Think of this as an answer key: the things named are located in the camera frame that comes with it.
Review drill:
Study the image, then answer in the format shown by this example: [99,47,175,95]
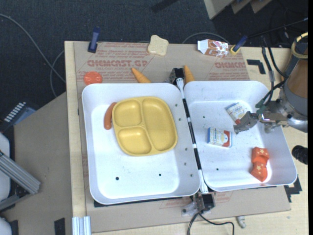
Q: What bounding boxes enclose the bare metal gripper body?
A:
[255,100,309,134]

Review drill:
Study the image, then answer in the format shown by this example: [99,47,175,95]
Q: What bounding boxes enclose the small white packet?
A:
[225,101,251,122]

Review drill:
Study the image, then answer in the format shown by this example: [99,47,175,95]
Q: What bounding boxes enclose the blue white red carton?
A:
[207,127,233,148]

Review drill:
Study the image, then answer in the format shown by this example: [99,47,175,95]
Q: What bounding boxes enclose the white plastic tray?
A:
[183,80,298,192]
[81,82,201,205]

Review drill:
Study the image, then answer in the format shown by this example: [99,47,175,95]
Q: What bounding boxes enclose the thin black and white rod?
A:
[176,78,209,194]

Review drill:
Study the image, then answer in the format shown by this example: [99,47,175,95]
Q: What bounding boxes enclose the orange carrot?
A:
[183,65,196,83]
[131,68,152,84]

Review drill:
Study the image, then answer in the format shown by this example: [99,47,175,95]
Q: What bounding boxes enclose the white and red carton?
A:
[197,39,229,58]

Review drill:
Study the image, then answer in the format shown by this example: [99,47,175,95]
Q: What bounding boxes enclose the yellow divided plate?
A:
[111,96,179,157]

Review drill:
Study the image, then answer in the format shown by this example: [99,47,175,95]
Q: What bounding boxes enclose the brown cardboard board red print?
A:
[73,41,292,234]

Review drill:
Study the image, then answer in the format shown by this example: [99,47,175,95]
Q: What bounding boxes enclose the beige bread slice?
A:
[147,34,170,57]

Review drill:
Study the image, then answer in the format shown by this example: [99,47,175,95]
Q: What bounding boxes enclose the orange sausage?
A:
[103,102,118,131]

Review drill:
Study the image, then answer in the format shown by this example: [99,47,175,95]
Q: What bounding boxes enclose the orange round biscuit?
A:
[83,71,103,86]

